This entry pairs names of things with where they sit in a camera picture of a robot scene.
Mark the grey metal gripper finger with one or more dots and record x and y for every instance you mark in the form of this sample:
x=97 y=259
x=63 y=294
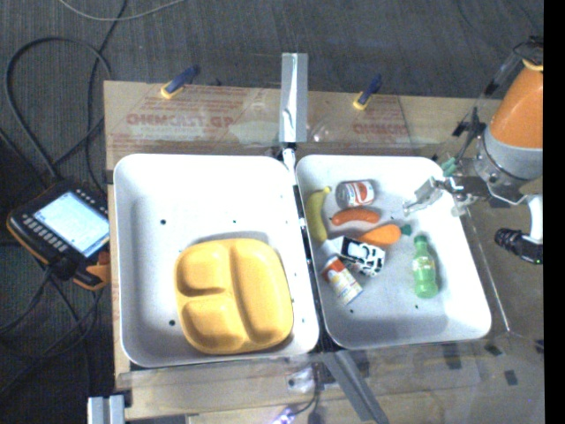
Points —
x=424 y=196
x=460 y=206

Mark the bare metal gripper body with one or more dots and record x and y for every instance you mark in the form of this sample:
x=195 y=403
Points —
x=479 y=186

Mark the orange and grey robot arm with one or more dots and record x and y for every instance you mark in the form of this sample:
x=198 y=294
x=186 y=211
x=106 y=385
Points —
x=518 y=113

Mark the orange carrot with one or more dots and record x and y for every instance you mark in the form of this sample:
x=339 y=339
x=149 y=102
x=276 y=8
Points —
x=381 y=235

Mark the red and white can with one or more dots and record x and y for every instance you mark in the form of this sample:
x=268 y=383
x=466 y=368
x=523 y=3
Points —
x=355 y=194

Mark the green plastic bottle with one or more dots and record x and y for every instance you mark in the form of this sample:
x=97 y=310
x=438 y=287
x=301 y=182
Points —
x=424 y=270

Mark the orange sausage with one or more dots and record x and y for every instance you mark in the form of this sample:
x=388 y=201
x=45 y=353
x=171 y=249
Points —
x=355 y=217

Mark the black and white carton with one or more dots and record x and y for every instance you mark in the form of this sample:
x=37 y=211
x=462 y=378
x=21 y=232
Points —
x=365 y=256

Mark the yellow banana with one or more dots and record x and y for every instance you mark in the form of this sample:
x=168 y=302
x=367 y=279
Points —
x=316 y=219

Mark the white bottle with orange cap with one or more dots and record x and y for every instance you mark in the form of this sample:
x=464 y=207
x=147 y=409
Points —
x=343 y=281

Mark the white plastic tray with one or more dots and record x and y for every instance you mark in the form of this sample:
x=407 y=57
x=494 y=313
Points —
x=212 y=192
x=397 y=320

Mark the yellow divided plate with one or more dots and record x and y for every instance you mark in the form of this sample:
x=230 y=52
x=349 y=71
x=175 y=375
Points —
x=234 y=296

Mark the brown cardboard board, red print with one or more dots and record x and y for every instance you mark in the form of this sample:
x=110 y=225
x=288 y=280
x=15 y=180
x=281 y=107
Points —
x=203 y=117

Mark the black cylinder on white bracket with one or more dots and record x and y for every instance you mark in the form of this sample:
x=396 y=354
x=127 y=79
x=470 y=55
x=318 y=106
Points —
x=518 y=242

